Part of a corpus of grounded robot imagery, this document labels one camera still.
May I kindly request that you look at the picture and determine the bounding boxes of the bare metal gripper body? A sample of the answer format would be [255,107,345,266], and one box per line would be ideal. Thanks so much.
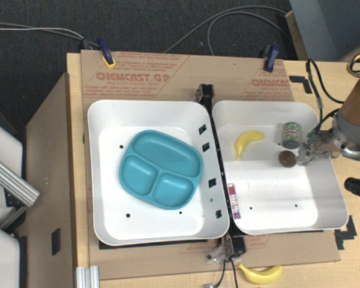
[308,130,360,163]

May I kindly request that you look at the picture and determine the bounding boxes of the brown round biscuit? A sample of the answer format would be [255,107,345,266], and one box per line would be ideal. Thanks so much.
[278,150,297,169]

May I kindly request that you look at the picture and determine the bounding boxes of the green can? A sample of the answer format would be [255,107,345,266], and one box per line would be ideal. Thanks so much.
[281,121,302,149]

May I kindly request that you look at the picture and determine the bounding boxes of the white plastic tray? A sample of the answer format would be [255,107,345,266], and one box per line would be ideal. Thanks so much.
[86,99,230,247]
[211,100,349,236]

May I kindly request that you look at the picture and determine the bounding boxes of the yellow banana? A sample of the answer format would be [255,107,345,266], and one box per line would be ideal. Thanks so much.
[234,130,266,161]
[238,263,284,285]

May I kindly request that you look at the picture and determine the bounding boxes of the blue divided plate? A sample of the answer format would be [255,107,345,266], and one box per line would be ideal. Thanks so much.
[118,129,204,211]

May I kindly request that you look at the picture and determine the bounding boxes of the brown cardboard board red print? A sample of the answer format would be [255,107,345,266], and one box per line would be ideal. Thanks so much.
[80,49,341,281]

